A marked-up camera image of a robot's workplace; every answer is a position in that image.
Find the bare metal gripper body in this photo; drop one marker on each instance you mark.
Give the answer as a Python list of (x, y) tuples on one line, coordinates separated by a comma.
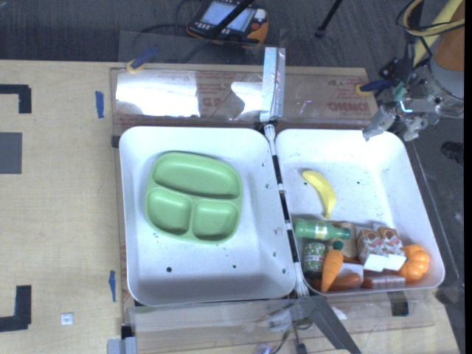
[(427, 108)]

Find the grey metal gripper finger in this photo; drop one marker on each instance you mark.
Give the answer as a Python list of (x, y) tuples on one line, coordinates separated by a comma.
[(378, 122), (414, 129)]

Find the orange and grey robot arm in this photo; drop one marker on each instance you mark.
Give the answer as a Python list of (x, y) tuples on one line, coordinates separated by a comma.
[(448, 50)]

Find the brown cardboard board red print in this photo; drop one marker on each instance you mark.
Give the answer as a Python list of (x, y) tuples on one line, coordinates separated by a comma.
[(332, 98)]

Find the white plastic tray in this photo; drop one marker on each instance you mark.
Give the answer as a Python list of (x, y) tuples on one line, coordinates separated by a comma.
[(372, 183), (206, 271)]

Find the yellow banana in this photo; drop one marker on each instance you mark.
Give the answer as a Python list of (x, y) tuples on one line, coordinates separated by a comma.
[(324, 190)]

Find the brown and white carton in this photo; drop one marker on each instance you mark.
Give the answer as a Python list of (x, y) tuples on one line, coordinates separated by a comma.
[(392, 242), (370, 243)]

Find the thin black and white rod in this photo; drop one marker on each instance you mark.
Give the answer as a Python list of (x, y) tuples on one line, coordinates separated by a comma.
[(281, 186)]

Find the green plastic bottle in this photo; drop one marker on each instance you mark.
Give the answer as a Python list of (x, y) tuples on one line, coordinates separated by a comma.
[(313, 229)]

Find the tan bread slice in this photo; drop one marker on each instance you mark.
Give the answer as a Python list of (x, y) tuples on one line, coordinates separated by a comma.
[(349, 243)]

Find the orange pumpkin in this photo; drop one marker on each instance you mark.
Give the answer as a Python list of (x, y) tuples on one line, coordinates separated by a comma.
[(416, 264)]

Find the green patterned can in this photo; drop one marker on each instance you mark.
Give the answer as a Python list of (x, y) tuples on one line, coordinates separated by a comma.
[(313, 258)]

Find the orange carrot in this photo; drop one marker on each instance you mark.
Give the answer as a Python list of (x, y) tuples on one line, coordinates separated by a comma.
[(332, 267)]

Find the red-brown sausage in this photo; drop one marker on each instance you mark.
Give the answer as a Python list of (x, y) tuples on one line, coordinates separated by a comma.
[(348, 281)]

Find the green divided plate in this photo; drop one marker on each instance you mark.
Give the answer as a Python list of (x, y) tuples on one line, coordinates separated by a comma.
[(191, 197)]

